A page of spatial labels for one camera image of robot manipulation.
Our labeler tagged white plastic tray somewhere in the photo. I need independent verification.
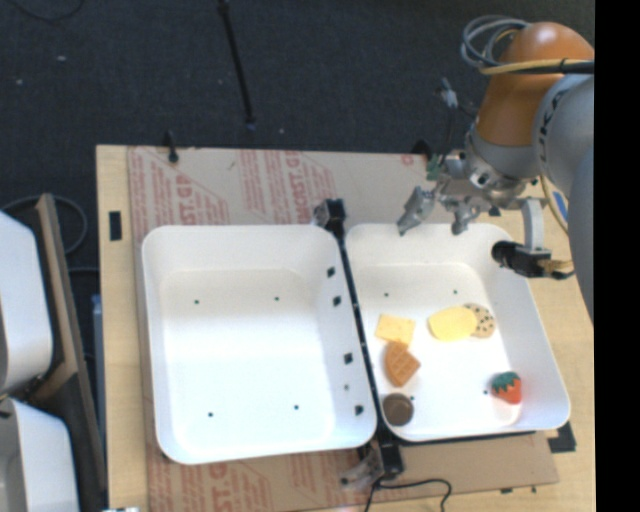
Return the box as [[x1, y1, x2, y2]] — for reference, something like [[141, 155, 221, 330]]
[[141, 223, 378, 466], [344, 221, 572, 443]]

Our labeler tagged black cylinder on white bracket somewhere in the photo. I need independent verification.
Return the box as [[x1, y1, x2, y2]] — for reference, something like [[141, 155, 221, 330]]
[[490, 197, 553, 279]]

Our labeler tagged black block with thin wires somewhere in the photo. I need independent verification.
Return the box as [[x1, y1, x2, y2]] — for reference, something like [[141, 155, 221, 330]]
[[313, 197, 347, 231], [357, 439, 405, 481]]

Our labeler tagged yellow square cracker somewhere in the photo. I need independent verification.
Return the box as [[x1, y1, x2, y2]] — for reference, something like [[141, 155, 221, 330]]
[[374, 313, 417, 346]]

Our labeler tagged orange waffle piece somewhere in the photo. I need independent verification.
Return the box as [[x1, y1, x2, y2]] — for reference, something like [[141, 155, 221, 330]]
[[383, 340, 422, 388]]

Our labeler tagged red strawberry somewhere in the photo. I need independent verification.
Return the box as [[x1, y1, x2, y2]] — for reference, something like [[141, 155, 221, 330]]
[[490, 371, 523, 405]]

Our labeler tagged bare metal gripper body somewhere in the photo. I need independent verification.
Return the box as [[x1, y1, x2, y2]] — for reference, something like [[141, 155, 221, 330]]
[[434, 154, 530, 213]]

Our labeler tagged brown cardboard board red print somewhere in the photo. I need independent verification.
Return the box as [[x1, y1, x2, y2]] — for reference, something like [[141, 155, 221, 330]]
[[125, 145, 560, 512]]

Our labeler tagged brown round biscuit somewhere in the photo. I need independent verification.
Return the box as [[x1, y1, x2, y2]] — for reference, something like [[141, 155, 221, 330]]
[[381, 392, 415, 427]]

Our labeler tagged chocolate chip cookie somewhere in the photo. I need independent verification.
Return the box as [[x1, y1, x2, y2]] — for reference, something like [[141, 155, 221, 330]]
[[462, 302, 496, 340]]

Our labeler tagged thin black rod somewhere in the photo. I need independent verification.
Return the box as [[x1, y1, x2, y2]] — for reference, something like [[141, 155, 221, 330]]
[[333, 224, 387, 446]]

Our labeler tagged pale yellow round chip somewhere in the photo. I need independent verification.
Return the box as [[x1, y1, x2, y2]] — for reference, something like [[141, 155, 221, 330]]
[[427, 306, 479, 343]]

